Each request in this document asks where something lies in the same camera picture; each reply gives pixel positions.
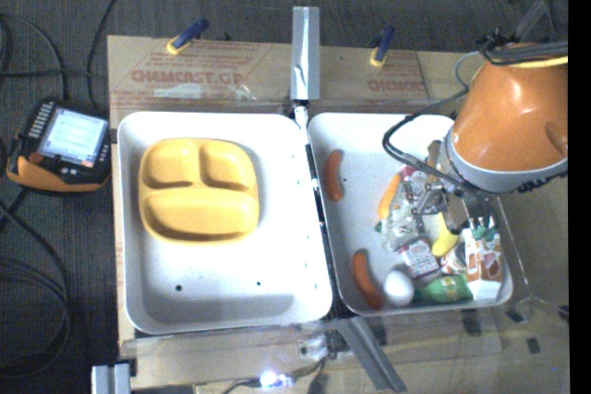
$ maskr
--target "yellow divided tray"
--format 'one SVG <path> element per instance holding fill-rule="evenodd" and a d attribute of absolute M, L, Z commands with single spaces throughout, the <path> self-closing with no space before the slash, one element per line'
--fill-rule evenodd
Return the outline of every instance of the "yellow divided tray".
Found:
<path fill-rule="evenodd" d="M 245 238 L 259 222 L 252 161 L 229 141 L 160 140 L 141 158 L 139 213 L 152 236 L 169 242 L 219 244 Z"/>

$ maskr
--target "white ball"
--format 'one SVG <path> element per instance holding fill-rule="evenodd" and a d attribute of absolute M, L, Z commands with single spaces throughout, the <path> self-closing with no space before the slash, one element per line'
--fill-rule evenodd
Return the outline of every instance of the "white ball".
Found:
<path fill-rule="evenodd" d="M 415 297 L 415 286 L 406 274 L 393 269 L 386 276 L 384 292 L 392 304 L 403 307 L 410 304 Z"/>

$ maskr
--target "brown sausage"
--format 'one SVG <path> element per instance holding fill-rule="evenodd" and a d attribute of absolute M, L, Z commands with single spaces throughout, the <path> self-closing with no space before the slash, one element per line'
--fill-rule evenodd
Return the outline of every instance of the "brown sausage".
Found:
<path fill-rule="evenodd" d="M 361 291 L 368 305 L 373 309 L 381 309 L 385 304 L 385 298 L 371 280 L 368 268 L 368 255 L 366 250 L 360 249 L 353 255 L 353 278 L 357 289 Z"/>
<path fill-rule="evenodd" d="M 331 151 L 324 163 L 324 184 L 332 202 L 338 202 L 343 198 L 343 189 L 339 181 L 339 167 L 342 159 L 343 153 L 339 149 L 335 149 Z"/>

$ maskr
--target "gray floor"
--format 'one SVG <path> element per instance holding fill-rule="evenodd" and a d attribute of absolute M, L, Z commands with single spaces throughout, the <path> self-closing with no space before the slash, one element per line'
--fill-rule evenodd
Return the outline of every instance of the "gray floor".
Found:
<path fill-rule="evenodd" d="M 505 35 L 513 33 L 536 0 L 116 0 L 96 36 L 111 1 L 0 0 L 5 32 L 0 71 L 86 70 L 90 63 L 90 70 L 102 76 L 91 81 L 92 98 L 106 106 L 107 34 L 169 38 L 205 17 L 211 26 L 203 38 L 289 43 L 292 7 L 318 6 L 323 45 L 368 47 L 391 23 L 396 28 L 392 48 L 467 52 L 497 28 Z M 531 39 L 566 40 L 569 0 L 543 1 L 549 14 L 537 23 Z M 51 39 L 59 63 L 31 24 Z M 83 76 L 68 75 L 66 83 L 72 100 L 89 100 Z M 57 75 L 0 76 L 0 138 L 7 144 L 35 101 L 60 93 Z M 18 188 L 3 177 L 0 204 L 6 206 L 17 193 Z M 77 198 L 28 194 L 14 211 L 63 261 L 75 319 L 70 342 L 55 364 L 24 380 L 0 378 L 1 392 L 85 392 L 89 366 L 116 360 L 111 193 L 109 184 Z M 6 219 L 0 223 L 0 252 L 55 276 L 46 252 Z M 47 294 L 24 283 L 1 282 L 0 364 L 31 347 L 41 348 L 57 320 L 59 312 Z"/>

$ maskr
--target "sausage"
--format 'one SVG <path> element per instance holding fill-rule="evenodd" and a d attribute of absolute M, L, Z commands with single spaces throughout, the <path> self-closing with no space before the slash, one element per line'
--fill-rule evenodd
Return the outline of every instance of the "sausage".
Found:
<path fill-rule="evenodd" d="M 378 204 L 378 217 L 380 220 L 386 219 L 388 214 L 390 214 L 390 204 L 396 195 L 396 190 L 398 189 L 398 185 L 400 184 L 401 180 L 401 174 L 397 173 L 388 184 L 388 187 L 386 187 L 386 190 L 381 197 L 380 203 Z"/>
<path fill-rule="evenodd" d="M 369 276 L 368 255 L 364 249 L 359 249 L 353 254 L 353 278 L 368 305 L 372 309 L 381 309 L 386 300 Z"/>
<path fill-rule="evenodd" d="M 343 153 L 339 149 L 331 151 L 331 154 L 324 163 L 324 184 L 332 202 L 338 202 L 343 198 L 343 189 L 339 181 L 339 167 Z"/>

